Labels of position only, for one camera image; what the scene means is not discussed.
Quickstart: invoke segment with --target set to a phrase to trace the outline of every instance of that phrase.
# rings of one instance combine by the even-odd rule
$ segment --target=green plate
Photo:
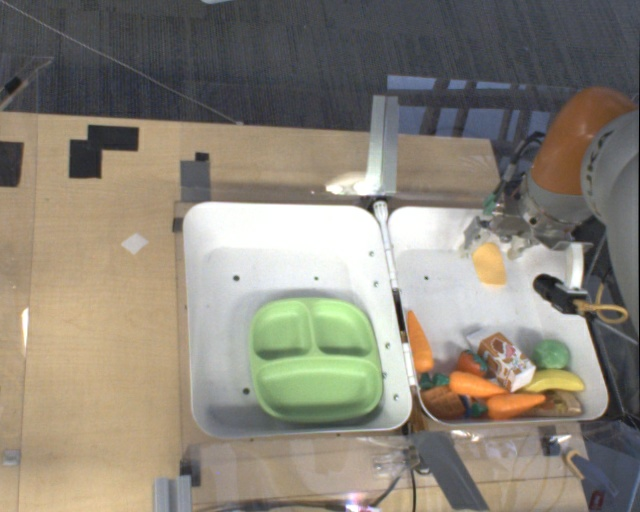
[[[251,375],[261,407],[298,423],[364,416],[382,397],[380,355],[360,309],[333,299],[285,299],[251,323]]]

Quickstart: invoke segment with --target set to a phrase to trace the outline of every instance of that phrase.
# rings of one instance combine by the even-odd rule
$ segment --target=green ball
[[[542,340],[533,349],[533,362],[543,370],[561,370],[569,364],[569,349],[558,340]]]

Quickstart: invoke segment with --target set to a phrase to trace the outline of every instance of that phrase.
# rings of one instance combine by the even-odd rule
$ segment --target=white diamond sticker
[[[124,247],[127,251],[135,256],[136,254],[138,254],[140,249],[142,249],[148,243],[149,240],[147,240],[145,237],[143,237],[139,233],[134,233],[124,242],[122,242],[122,247]]]

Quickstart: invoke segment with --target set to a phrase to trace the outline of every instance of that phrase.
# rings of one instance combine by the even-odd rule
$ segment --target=wooden table
[[[138,151],[104,151],[102,179],[70,179],[69,141],[86,139],[89,124],[139,128]],[[296,473],[305,453],[316,474],[333,478],[318,488],[329,492],[350,475],[353,489],[384,489],[388,479],[361,470],[380,454],[375,443],[322,438],[247,449],[194,427],[180,378],[172,232],[180,162],[196,152],[210,155],[214,198],[326,202],[326,183],[366,169],[367,133],[1,113],[0,141],[25,144],[20,186],[0,188],[0,277],[12,279],[0,286],[0,450],[22,453],[19,466],[0,467],[0,510],[150,511],[154,479],[174,478],[193,443],[220,461],[207,471],[227,468],[237,485],[219,476],[194,489],[199,504],[224,492],[259,494],[238,475],[263,449],[261,468],[283,496],[317,494]],[[407,199],[478,206],[496,179],[487,141],[400,137]],[[136,233],[148,245],[133,255],[121,243]],[[577,426],[563,428],[584,449]],[[492,509],[585,509],[578,480],[558,458],[539,455],[535,429],[516,434],[518,457],[459,447]],[[513,432],[487,435],[508,446]],[[284,457],[277,443],[300,452]],[[419,510],[448,510],[432,477],[418,486]],[[385,510],[410,510],[410,502],[405,478]]]

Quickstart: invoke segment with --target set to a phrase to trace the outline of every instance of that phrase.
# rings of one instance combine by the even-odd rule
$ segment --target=black floor
[[[0,0],[0,80],[51,56],[11,109],[223,120],[109,56],[248,124],[367,129],[388,75],[633,96],[639,27],[637,0]]]

